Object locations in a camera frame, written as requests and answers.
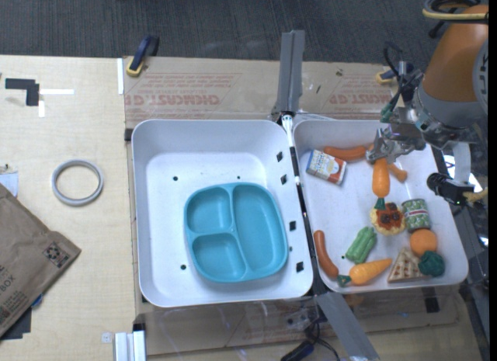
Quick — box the dark green toy broccoli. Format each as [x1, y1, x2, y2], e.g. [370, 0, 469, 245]
[417, 250, 447, 278]

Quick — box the brown cardboard board red print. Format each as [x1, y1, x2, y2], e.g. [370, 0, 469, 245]
[123, 55, 460, 356]

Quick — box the white plastic tray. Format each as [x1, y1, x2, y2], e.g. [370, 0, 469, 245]
[291, 119, 470, 295]
[130, 119, 315, 309]

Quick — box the black cylinder on white bracket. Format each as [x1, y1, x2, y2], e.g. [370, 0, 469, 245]
[426, 141, 477, 206]

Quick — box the yellow toy pasta red sauce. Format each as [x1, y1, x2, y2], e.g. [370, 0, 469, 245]
[369, 201, 407, 237]

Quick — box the white tape ring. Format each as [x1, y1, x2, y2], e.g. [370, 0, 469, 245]
[50, 158, 105, 207]

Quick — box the orange toy carrot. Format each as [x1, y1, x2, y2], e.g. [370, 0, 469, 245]
[336, 258, 394, 288]
[371, 157, 391, 210]

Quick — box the white and orange carton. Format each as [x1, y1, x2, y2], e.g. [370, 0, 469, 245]
[305, 149, 348, 186]

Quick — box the orange toy fruit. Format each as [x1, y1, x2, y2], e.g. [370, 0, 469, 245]
[409, 228, 439, 258]

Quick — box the blue divided plate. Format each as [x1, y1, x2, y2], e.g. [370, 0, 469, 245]
[182, 182, 290, 284]

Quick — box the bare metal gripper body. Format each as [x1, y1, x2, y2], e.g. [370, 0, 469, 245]
[382, 105, 443, 151]

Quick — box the brown paper envelope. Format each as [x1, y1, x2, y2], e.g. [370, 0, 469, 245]
[0, 182, 82, 339]

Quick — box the green and white can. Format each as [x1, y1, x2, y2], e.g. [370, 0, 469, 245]
[401, 197, 432, 233]

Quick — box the toy pizza slice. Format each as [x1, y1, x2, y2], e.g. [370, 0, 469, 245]
[387, 247, 429, 284]

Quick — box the small orange toy sausage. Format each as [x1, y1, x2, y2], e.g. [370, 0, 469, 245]
[387, 162, 408, 183]

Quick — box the light green toy bean bundle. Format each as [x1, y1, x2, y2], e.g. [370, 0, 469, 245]
[345, 226, 378, 266]

